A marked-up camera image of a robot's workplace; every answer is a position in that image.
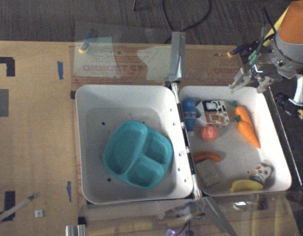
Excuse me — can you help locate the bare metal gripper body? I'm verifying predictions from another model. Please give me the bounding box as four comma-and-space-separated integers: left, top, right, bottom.
249, 51, 303, 80

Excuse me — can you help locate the orange carrot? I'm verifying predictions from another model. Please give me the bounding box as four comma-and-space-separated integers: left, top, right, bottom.
230, 100, 255, 130
233, 115, 261, 149

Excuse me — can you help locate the brown cardboard board red print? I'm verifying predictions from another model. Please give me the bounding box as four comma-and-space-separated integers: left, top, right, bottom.
69, 44, 246, 221

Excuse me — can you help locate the black white orange carton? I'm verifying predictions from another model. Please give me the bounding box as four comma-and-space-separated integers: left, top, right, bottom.
195, 100, 231, 129

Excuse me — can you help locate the pink round toy fruit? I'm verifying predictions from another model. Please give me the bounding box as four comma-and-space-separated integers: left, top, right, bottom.
198, 123, 220, 142

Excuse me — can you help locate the blue can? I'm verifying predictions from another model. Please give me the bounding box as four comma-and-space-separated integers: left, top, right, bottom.
181, 99, 197, 132

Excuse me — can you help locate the white plastic tray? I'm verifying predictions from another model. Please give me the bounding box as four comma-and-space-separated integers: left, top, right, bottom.
178, 85, 293, 197
75, 84, 194, 205

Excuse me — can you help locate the orange sausage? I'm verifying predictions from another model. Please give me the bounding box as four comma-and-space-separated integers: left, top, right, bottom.
192, 151, 223, 164

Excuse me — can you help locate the white can with red dots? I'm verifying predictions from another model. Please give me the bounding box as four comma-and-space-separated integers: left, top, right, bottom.
249, 162, 274, 184

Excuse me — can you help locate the yellow banana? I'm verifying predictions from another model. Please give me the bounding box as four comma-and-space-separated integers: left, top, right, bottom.
229, 178, 264, 194

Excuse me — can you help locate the teal divided plate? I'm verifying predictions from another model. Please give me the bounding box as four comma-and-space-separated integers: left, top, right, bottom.
102, 120, 174, 190

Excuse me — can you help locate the black cylinder on white bracket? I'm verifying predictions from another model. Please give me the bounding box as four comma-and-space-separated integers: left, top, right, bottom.
275, 73, 303, 120

